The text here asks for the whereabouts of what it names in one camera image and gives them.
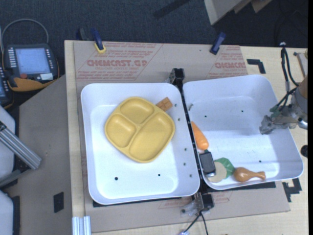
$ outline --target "display screen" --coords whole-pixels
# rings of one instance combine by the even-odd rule
[[[41,74],[50,72],[45,48],[17,48],[15,53],[20,74]]]

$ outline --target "yellow plate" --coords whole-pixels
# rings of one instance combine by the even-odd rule
[[[129,158],[147,163],[167,146],[175,132],[172,118],[153,103],[130,97],[109,116],[107,139]]]

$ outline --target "orange carrot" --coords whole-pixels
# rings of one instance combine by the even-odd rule
[[[197,148],[200,150],[207,150],[209,148],[209,142],[207,141],[205,135],[193,121],[191,121],[191,126],[194,132]]]

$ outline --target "wire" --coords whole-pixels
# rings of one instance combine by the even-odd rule
[[[187,229],[185,231],[183,231],[183,233],[185,233],[186,231],[188,231],[193,224],[198,220],[198,218],[201,216],[201,212],[198,214],[198,216],[194,219],[194,221],[192,221],[192,223],[187,227]]]
[[[203,222],[204,222],[205,233],[206,233],[206,235],[209,235],[209,232],[207,231],[206,222],[205,222],[205,219],[204,219],[204,216],[203,216],[202,212],[200,212],[200,215],[201,215],[201,217],[202,217],[202,219],[203,219]]]
[[[299,7],[302,7],[307,3],[307,0],[305,0]],[[274,26],[274,44],[276,45],[278,43],[278,37],[281,31],[282,26],[287,25],[286,23],[290,23],[291,26],[293,26],[301,35],[303,35],[305,38],[308,38],[307,32],[303,32],[296,23],[291,20],[294,16],[300,15],[302,18],[306,20],[305,27],[308,27],[308,17],[303,15],[299,10],[297,9],[289,9],[289,10],[283,10],[282,8],[282,0],[278,0],[278,6],[279,10],[281,12],[281,15],[277,19],[275,26]]]
[[[3,53],[4,52],[4,45],[3,45],[3,37],[4,37],[4,33],[6,32],[6,30],[8,29],[8,27],[10,27],[11,25],[15,24],[15,23],[19,23],[19,22],[23,22],[23,21],[30,21],[30,22],[34,22],[36,24],[39,24],[45,31],[45,34],[46,34],[46,37],[47,37],[47,41],[46,43],[48,44],[49,43],[49,34],[48,34],[48,31],[47,29],[38,21],[34,20],[34,19],[28,19],[28,18],[22,18],[22,19],[18,19],[18,20],[15,20],[11,23],[9,23],[3,30],[3,32],[1,33],[0,35],[0,45],[1,45],[1,52]]]
[[[209,235],[209,233],[207,231],[206,222],[205,222],[204,216],[202,214],[202,211],[199,212],[198,216],[194,219],[194,221],[192,221],[192,223],[187,227],[187,229],[182,232],[182,234],[186,233],[186,231],[188,231],[194,225],[194,223],[198,220],[198,218],[200,216],[202,217],[203,222],[204,222],[205,232],[206,232],[207,235]]]
[[[286,100],[286,97],[288,98],[289,95],[293,94],[297,88],[293,88],[291,91],[286,93],[286,95],[276,104],[276,106],[279,106],[284,100]]]
[[[293,82],[293,84],[294,84],[295,86],[299,86],[299,84],[293,79],[293,77],[292,77],[292,75],[291,75],[289,57],[288,57],[288,54],[287,54],[286,49],[285,49],[285,57],[286,57],[286,62],[287,62],[287,68],[288,68],[289,78],[291,79],[291,81]]]
[[[285,53],[286,53],[286,49],[285,47],[283,47],[282,50],[280,51],[280,56],[282,58],[282,69],[283,69],[285,81],[289,82],[288,75],[287,75],[286,68],[285,68]]]

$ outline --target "small brown block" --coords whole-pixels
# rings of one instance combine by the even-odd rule
[[[173,106],[173,104],[170,101],[170,99],[168,97],[166,97],[162,101],[157,103],[156,106],[166,112],[167,110],[169,110]]]

